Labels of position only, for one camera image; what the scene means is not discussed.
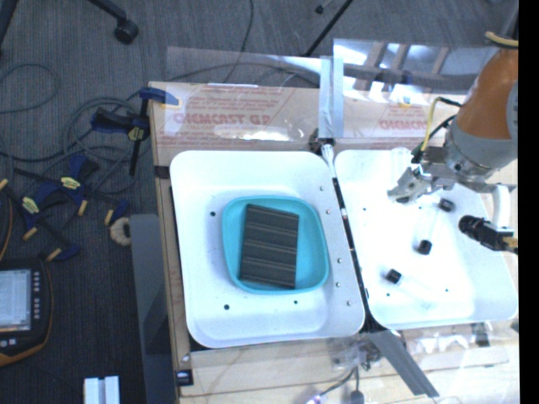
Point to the dark grey striped flat block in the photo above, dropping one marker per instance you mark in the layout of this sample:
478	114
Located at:
269	246

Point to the clear plastic bottle black cap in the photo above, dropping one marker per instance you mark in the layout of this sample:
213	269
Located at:
393	276
425	247
445	205

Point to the blue plate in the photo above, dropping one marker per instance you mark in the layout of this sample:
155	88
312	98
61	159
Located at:
313	246

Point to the black cylinder on white bracket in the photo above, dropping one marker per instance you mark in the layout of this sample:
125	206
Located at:
484	230

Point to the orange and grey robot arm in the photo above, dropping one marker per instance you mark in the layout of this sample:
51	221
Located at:
484	99

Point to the brown cardboard board red print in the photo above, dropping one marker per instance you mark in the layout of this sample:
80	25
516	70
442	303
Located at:
252	116

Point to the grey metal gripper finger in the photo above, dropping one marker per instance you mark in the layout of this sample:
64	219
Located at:
412	174
400	191

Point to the white plastic tray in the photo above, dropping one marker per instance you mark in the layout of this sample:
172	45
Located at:
463	288
198	267

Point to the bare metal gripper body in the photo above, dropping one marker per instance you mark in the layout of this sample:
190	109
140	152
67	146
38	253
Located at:
455	168

